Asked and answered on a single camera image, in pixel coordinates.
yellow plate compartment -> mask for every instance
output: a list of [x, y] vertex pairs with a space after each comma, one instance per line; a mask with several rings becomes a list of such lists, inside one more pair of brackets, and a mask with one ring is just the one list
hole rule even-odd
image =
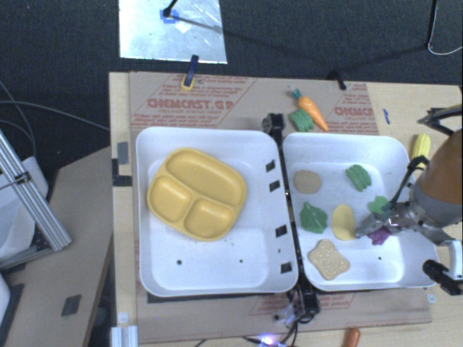
[[170, 154], [150, 184], [150, 211], [194, 239], [214, 241], [234, 225], [247, 187], [230, 166], [196, 149]]

black carpet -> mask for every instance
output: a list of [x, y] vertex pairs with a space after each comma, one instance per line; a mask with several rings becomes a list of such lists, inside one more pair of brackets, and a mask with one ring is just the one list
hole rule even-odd
[[[432, 0], [219, 1], [229, 63], [203, 64], [199, 73], [323, 79], [337, 69], [345, 80], [462, 83], [461, 51], [425, 48]], [[462, 44], [462, 5], [439, 0], [436, 51]], [[118, 0], [0, 0], [0, 12], [0, 80], [16, 100], [108, 126], [109, 72], [185, 71], [177, 62], [119, 58]], [[109, 145], [108, 132], [24, 109], [49, 179]], [[0, 120], [24, 126], [11, 106], [0, 106]], [[21, 132], [0, 127], [22, 157], [31, 154]]]

table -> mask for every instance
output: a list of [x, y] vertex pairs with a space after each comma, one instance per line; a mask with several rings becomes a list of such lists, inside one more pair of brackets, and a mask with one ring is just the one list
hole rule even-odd
[[[5, 277], [24, 284], [6, 347], [88, 344], [112, 258], [109, 148], [60, 169], [50, 207], [73, 242]], [[63, 317], [68, 298], [78, 308]]]
[[[272, 82], [281, 82], [286, 86], [288, 80], [272, 79]], [[310, 86], [309, 80], [298, 80]], [[326, 86], [336, 86], [330, 82]], [[388, 135], [398, 139], [408, 150], [417, 134], [427, 132], [431, 136], [432, 145], [430, 155], [445, 140], [443, 134], [439, 134], [427, 127], [416, 124], [415, 120], [423, 117], [431, 107], [447, 107], [461, 102], [461, 92], [454, 86], [435, 85], [406, 85], [406, 84], [378, 84], [367, 83], [368, 95], [376, 118], [379, 134]], [[121, 148], [127, 149], [127, 144], [133, 142], [130, 131], [129, 109], [129, 74], [110, 74], [110, 100], [111, 100], [111, 157], [117, 160]], [[275, 107], [271, 99], [266, 107]], [[262, 101], [256, 99], [256, 109], [262, 108]], [[281, 105], [281, 111], [293, 111], [294, 109]], [[391, 123], [384, 120], [383, 110], [388, 111]], [[457, 128], [461, 125], [459, 119], [449, 120], [448, 125]], [[132, 175], [131, 161], [116, 165], [117, 175], [121, 178]], [[116, 264], [116, 311], [118, 313], [118, 326], [126, 327], [137, 325], [138, 311], [135, 294], [135, 243], [133, 226], [133, 206], [120, 205], [120, 202], [131, 202], [133, 198], [132, 187], [125, 186], [123, 181], [113, 189], [114, 195], [114, 251]], [[462, 226], [448, 228], [448, 232], [457, 237], [462, 237]], [[448, 255], [445, 249], [438, 248], [438, 255], [443, 264], [448, 264]], [[400, 325], [391, 327], [362, 328], [360, 346], [384, 346], [394, 344], [396, 346], [460, 346], [463, 341], [461, 322], [463, 321], [462, 297], [447, 296], [439, 287], [428, 289], [429, 294], [436, 297], [436, 303], [430, 305], [433, 322], [429, 324]], [[300, 333], [298, 346], [340, 346], [345, 336], [344, 330], [318, 331]], [[172, 343], [145, 343], [143, 346], [194, 346], [194, 341]], [[209, 340], [205, 346], [248, 346], [249, 343], [241, 338], [226, 338]]]

cardboard sheet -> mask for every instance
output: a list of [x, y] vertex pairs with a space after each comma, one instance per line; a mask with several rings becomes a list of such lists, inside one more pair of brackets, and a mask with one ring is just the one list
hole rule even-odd
[[[181, 74], [131, 73], [130, 121], [133, 176], [137, 175], [135, 139], [151, 126], [211, 129], [260, 129], [268, 113], [283, 113], [284, 134], [295, 128], [287, 115], [297, 110], [289, 86], [311, 97], [325, 115], [330, 132], [378, 134], [364, 83], [257, 79], [198, 75], [191, 92], [180, 89]], [[136, 179], [134, 192], [137, 191]], [[286, 333], [273, 316], [289, 301], [286, 294], [160, 299], [149, 296], [139, 279], [138, 211], [134, 193], [137, 324], [140, 343], [221, 338], [259, 333]], [[404, 325], [430, 322], [425, 291], [421, 288], [346, 292], [319, 296], [320, 314], [301, 331]]]

orange carrot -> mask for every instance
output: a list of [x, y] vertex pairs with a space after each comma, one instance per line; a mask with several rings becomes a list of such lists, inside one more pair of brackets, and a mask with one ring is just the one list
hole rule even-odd
[[301, 96], [299, 98], [299, 108], [304, 109], [309, 116], [312, 117], [312, 120], [320, 127], [323, 131], [328, 131], [328, 126], [326, 125], [325, 119], [321, 115], [321, 112], [318, 110], [318, 107], [313, 101], [307, 96]]

